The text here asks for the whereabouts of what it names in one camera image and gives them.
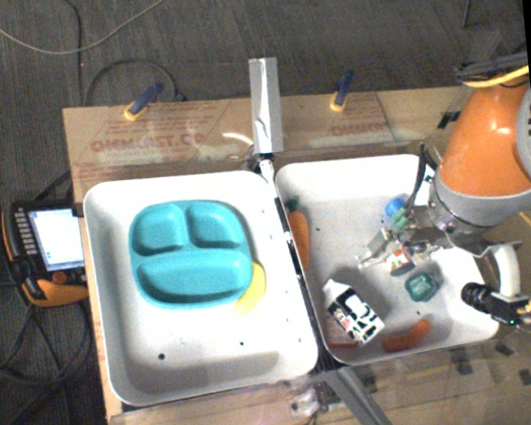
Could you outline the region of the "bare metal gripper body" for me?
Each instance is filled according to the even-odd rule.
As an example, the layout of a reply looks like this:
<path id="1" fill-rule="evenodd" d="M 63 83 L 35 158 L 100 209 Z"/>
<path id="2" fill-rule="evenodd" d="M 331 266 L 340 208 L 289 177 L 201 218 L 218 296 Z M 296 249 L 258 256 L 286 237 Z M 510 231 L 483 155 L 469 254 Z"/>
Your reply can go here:
<path id="1" fill-rule="evenodd" d="M 413 206 L 395 214 L 397 238 L 403 248 L 414 254 L 449 248 L 448 236 L 456 228 L 456 218 L 444 208 Z"/>

